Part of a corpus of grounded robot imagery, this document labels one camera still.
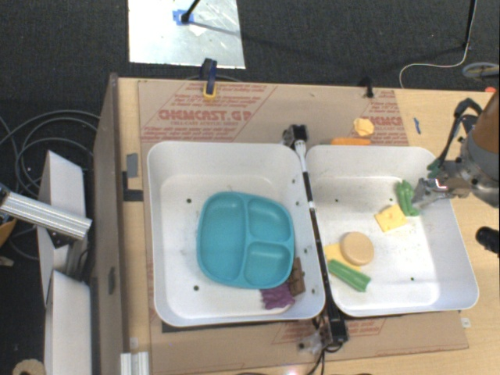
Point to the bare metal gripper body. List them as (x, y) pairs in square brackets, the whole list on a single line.
[(461, 180)]

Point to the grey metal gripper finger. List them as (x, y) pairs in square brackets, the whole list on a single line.
[(429, 183), (423, 198)]

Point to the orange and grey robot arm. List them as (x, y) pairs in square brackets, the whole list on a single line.
[(488, 131)]

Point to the green bean bundle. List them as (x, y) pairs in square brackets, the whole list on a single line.
[(404, 195)]

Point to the yellow cheese slice with holes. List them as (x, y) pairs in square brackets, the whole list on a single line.
[(391, 218)]

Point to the white plastic tray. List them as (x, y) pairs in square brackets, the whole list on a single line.
[(179, 170), (414, 264)]

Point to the tan round biscuit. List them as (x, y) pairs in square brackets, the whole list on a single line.
[(356, 247)]

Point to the yellow crisp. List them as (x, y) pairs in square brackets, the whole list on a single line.
[(363, 126)]

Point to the orange carrot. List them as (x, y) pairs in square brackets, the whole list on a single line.
[(351, 141)]

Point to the plain yellow cheese slice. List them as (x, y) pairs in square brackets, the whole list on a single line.
[(331, 251)]

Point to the green celery stick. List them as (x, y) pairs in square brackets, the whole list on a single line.
[(347, 275)]

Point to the thin black and white rod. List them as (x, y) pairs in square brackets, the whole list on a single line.
[(311, 201)]

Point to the brown chocolate bar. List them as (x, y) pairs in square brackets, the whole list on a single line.
[(297, 277)]

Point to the purple grapes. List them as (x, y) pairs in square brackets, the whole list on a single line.
[(277, 296)]

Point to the blue divided plate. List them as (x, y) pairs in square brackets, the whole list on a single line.
[(222, 233)]

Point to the brown cardboard board red print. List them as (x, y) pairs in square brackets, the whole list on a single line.
[(234, 111)]

